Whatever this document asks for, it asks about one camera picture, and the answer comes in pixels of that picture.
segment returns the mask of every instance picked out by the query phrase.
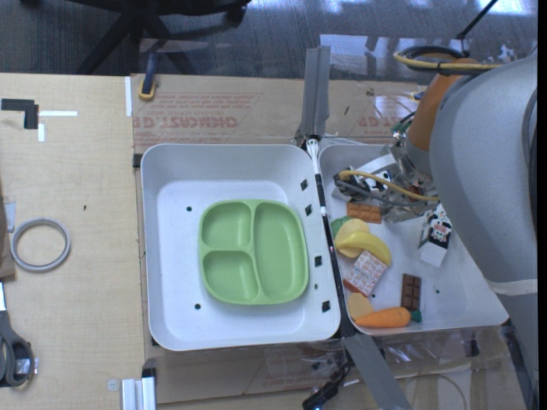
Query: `white container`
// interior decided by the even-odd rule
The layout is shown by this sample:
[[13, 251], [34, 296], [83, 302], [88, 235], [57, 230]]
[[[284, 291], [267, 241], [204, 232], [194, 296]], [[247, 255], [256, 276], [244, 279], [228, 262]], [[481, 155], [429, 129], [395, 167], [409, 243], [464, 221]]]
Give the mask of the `white container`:
[[[382, 145], [336, 145], [320, 154], [320, 169], [330, 220], [346, 215], [346, 202], [332, 197], [333, 176], [347, 166], [362, 166], [379, 157]], [[490, 290], [482, 273], [469, 255], [457, 232], [452, 232], [450, 246], [441, 266], [420, 260], [418, 244], [423, 218], [386, 224], [370, 223], [371, 232], [383, 239], [390, 248], [392, 263], [382, 274], [373, 296], [374, 309], [400, 305], [403, 273], [421, 278], [422, 322], [411, 321], [403, 328], [357, 328], [372, 336], [395, 335], [417, 331], [437, 331], [452, 328], [500, 325], [508, 314], [497, 296]], [[337, 254], [342, 278], [350, 271], [353, 260]], [[346, 296], [350, 293], [344, 288]]]
[[[333, 145], [320, 167], [331, 220], [345, 202], [331, 197], [332, 177], [379, 156], [382, 146]], [[317, 342], [340, 325], [340, 306], [309, 156], [289, 144], [160, 144], [141, 163], [150, 332], [165, 349], [188, 351], [277, 343]], [[198, 227], [210, 205], [231, 199], [269, 199], [289, 205], [303, 224], [309, 284], [292, 302], [242, 306], [218, 301], [199, 272]], [[371, 225], [388, 244], [392, 265], [374, 290], [376, 309], [398, 305], [402, 275], [422, 278], [423, 321], [396, 329], [363, 329], [373, 336], [499, 325], [508, 315], [453, 232], [440, 267], [418, 256], [422, 219]], [[338, 256], [343, 277], [350, 261]]]
[[[185, 351], [312, 342], [336, 332], [340, 307], [332, 262], [314, 170], [303, 150], [288, 144], [160, 144], [144, 154], [141, 174], [150, 332], [161, 346]], [[309, 283], [296, 300], [242, 306], [206, 290], [199, 220], [210, 205], [231, 199], [274, 200], [299, 216]]]

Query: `gray metal bar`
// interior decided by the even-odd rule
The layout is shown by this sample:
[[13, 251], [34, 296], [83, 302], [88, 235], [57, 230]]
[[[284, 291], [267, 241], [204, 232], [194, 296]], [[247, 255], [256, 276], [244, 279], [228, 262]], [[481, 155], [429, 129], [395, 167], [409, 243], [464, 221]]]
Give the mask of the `gray metal bar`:
[[304, 99], [299, 137], [322, 136], [330, 112], [328, 107], [328, 80], [331, 68], [331, 48], [328, 46], [306, 51]]
[[135, 383], [133, 378], [121, 381], [120, 401], [121, 410], [137, 410], [137, 394], [135, 393]]
[[390, 367], [370, 336], [356, 333], [346, 337], [343, 342], [376, 404], [382, 410], [412, 410]]
[[143, 410], [156, 410], [156, 381], [154, 377], [143, 378]]

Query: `white tape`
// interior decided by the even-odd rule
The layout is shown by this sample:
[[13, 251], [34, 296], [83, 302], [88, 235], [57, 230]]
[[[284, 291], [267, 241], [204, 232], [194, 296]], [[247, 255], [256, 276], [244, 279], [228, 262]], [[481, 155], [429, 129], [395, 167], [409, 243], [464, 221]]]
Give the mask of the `white tape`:
[[38, 123], [38, 141], [43, 143], [45, 141], [45, 126], [44, 123]]
[[6, 224], [8, 232], [11, 234], [15, 229], [15, 202], [5, 202], [3, 211], [6, 213]]
[[131, 78], [126, 76], [126, 116], [131, 117], [133, 114], [132, 98], [131, 98]]
[[512, 281], [510, 283], [492, 283], [486, 280], [490, 289], [498, 295], [521, 296], [538, 293], [537, 279], [523, 279], [522, 281]]
[[40, 117], [78, 117], [78, 111], [40, 111]]

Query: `green plate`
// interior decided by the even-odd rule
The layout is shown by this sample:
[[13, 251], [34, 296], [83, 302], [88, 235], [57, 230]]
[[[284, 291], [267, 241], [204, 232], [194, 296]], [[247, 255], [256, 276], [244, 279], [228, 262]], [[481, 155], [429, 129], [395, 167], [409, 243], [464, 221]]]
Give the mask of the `green plate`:
[[234, 304], [290, 302], [309, 279], [300, 219], [275, 201], [232, 200], [208, 207], [199, 226], [199, 264], [209, 293]]

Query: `orange toy food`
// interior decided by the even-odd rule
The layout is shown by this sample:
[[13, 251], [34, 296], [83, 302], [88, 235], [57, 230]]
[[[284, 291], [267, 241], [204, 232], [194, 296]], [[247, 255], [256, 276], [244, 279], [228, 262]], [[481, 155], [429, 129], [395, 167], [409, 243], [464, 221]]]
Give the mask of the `orange toy food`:
[[345, 206], [349, 217], [370, 223], [382, 223], [382, 216], [377, 206], [357, 202], [347, 202]]
[[406, 326], [410, 319], [410, 312], [405, 307], [390, 307], [361, 316], [356, 324], [367, 328], [398, 328]]

